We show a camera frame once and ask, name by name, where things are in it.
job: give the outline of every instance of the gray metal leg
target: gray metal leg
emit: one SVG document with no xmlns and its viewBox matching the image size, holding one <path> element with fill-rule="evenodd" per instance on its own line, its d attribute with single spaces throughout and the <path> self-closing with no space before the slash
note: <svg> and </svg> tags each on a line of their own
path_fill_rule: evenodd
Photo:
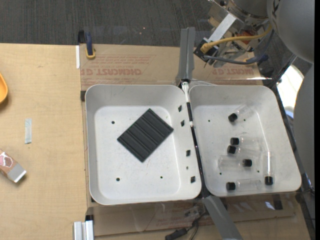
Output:
<svg viewBox="0 0 320 240">
<path fill-rule="evenodd" d="M 192 80 L 192 70 L 195 68 L 194 45 L 196 29 L 188 27 L 181 29 L 179 71 L 175 82 L 179 85 L 181 79 Z"/>
<path fill-rule="evenodd" d="M 223 240 L 243 239 L 219 197 L 210 195 L 203 203 Z"/>
</svg>

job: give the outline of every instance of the orange object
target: orange object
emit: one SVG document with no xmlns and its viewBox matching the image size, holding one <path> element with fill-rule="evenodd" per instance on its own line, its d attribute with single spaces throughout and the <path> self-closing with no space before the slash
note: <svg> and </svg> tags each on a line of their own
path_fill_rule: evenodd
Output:
<svg viewBox="0 0 320 240">
<path fill-rule="evenodd" d="M 253 36 L 253 34 L 250 34 L 249 32 L 244 31 L 242 34 L 237 34 L 236 36 L 237 37 L 251 37 L 251 36 Z M 241 42 L 243 42 L 246 45 L 249 44 L 250 41 L 251 40 L 241 40 Z"/>
<path fill-rule="evenodd" d="M 8 95 L 8 86 L 0 73 L 0 104 L 6 99 Z"/>
</svg>

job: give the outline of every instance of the black grooved pad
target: black grooved pad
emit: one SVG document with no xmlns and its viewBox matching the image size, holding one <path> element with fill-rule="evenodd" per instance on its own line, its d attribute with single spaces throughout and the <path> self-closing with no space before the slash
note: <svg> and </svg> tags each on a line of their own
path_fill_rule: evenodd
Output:
<svg viewBox="0 0 320 240">
<path fill-rule="evenodd" d="M 149 108 L 117 140 L 144 162 L 173 130 Z"/>
</svg>

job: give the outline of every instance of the small plastic vial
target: small plastic vial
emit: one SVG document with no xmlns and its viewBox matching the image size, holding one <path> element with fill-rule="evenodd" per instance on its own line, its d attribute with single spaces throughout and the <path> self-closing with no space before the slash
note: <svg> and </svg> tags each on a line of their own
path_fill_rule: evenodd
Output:
<svg viewBox="0 0 320 240">
<path fill-rule="evenodd" d="M 220 169 L 243 169 L 243 168 L 249 168 L 252 166 L 252 160 L 246 159 L 246 158 L 238 158 L 238 157 L 230 157 L 227 155 L 220 156 L 218 160 L 218 167 Z"/>
<path fill-rule="evenodd" d="M 260 150 L 254 150 L 242 146 L 229 145 L 226 149 L 226 152 L 230 155 L 242 156 L 247 158 L 259 158 L 261 156 Z"/>
<path fill-rule="evenodd" d="M 230 145 L 249 148 L 252 150 L 261 150 L 265 142 L 261 137 L 236 136 L 230 138 Z"/>
<path fill-rule="evenodd" d="M 247 104 L 242 104 L 237 107 L 232 114 L 228 116 L 230 122 L 234 122 L 239 119 L 246 119 L 253 114 L 252 109 Z"/>
<path fill-rule="evenodd" d="M 259 179 L 239 179 L 227 182 L 225 187 L 228 192 L 256 191 L 262 188 L 262 182 Z"/>
<path fill-rule="evenodd" d="M 272 152 L 267 151 L 262 154 L 262 168 L 264 175 L 264 184 L 272 186 L 275 182 L 276 160 Z"/>
</svg>

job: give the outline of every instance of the gray carpet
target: gray carpet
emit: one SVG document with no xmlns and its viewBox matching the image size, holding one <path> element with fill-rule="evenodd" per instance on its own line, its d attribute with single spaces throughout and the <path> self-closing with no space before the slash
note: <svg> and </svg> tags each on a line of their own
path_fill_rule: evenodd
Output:
<svg viewBox="0 0 320 240">
<path fill-rule="evenodd" d="M 98 44 L 179 46 L 180 31 L 209 35 L 205 0 L 0 0 L 0 43 L 77 44 L 90 31 Z"/>
</svg>

